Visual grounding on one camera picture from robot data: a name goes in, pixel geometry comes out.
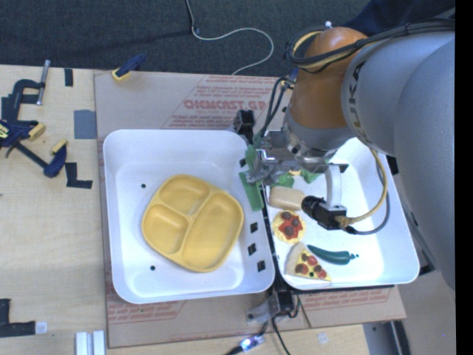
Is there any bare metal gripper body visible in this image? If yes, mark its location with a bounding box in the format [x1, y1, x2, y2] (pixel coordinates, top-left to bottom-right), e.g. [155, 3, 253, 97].
[258, 129, 333, 180]

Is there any beige toy bread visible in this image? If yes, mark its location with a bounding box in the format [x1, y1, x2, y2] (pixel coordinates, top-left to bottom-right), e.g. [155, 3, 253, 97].
[268, 185, 306, 212]

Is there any green toy leafy vegetable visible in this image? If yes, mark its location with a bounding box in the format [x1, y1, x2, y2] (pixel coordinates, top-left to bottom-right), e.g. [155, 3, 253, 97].
[275, 170, 324, 186]

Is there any round yellow toy pizza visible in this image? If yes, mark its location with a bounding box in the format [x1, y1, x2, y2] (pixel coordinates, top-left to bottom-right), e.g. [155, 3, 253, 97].
[271, 210, 307, 245]

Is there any yellow divided plate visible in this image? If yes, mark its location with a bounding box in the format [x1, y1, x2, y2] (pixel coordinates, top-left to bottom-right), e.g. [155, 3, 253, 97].
[140, 174, 245, 273]

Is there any toy pizza slice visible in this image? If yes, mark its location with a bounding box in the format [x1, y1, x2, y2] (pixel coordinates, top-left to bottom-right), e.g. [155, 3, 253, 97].
[283, 241, 333, 283]

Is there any green toy chili pepper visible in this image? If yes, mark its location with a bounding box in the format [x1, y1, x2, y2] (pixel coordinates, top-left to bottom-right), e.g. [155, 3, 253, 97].
[306, 243, 357, 266]

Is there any white plastic tray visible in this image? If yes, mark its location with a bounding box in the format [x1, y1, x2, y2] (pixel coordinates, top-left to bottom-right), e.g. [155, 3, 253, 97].
[102, 129, 276, 305]
[262, 135, 421, 291]

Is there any brown cardboard board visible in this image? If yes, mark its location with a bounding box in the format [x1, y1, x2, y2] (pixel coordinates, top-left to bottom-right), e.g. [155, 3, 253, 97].
[93, 70, 407, 349]

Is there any black block with wires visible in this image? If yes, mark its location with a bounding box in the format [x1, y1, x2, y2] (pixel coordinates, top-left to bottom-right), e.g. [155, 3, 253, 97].
[273, 288, 298, 317]
[235, 109, 256, 135]

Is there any black cylinder on white bracket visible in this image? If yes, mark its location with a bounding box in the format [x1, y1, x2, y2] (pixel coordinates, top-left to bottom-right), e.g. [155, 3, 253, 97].
[301, 163, 350, 231]

